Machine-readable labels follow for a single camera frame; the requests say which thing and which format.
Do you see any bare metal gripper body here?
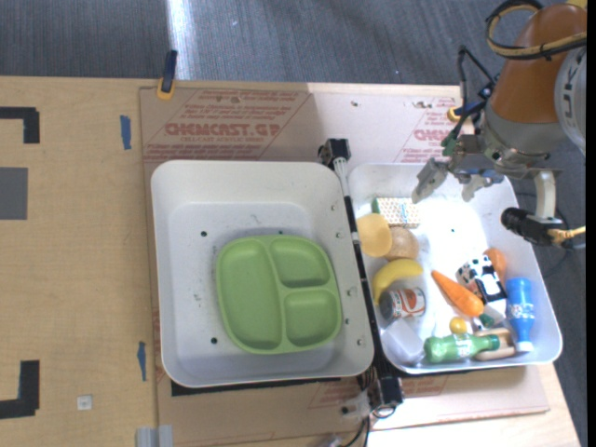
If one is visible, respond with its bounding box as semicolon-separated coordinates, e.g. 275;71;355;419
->
446;134;562;185

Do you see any tan patterned packet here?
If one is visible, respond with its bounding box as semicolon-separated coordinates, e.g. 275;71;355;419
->
371;196;421;228

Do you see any white plastic tray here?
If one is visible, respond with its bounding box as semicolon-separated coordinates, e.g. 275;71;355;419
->
347;162;564;375
150;158;375;389

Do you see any brown bread roll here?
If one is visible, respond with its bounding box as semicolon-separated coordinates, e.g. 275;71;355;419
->
385;225;421;262

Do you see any orange sausage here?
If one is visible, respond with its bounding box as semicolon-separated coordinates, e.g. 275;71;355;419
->
483;247;508;289

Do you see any yellow round biscuit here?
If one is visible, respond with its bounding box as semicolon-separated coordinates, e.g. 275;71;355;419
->
355;211;394;259

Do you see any thin black and white rod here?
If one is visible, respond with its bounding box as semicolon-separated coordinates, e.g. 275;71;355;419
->
332;156;382;339

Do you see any black and white carton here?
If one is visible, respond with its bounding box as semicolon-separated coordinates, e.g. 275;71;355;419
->
455;254;509;321

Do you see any yellow banana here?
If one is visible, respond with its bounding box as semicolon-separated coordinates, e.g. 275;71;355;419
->
371;258;425;305

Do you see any orange carrot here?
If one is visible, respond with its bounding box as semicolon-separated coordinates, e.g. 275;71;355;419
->
430;269;486;318

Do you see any orange and white small can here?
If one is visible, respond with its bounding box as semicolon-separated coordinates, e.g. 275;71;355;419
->
378;287;427;322

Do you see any blue bottle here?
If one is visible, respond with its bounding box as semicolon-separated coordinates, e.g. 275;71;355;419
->
504;277;536;354

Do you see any tan wooden bun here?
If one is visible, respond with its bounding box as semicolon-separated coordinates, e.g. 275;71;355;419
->
471;327;518;362

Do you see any green bottle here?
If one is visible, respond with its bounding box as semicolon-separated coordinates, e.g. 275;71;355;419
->
422;332;502;365

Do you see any green divided plate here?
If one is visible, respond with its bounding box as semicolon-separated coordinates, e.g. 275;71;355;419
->
214;235;345;356

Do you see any brown cardboard board red print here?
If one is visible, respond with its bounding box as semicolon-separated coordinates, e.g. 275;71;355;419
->
139;80;551;438

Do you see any black cylinder on white bracket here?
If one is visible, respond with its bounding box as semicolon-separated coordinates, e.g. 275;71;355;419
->
500;169;567;249

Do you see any black block with thin wires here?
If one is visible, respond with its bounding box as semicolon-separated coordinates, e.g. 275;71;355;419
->
371;375;405;419
318;138;352;167

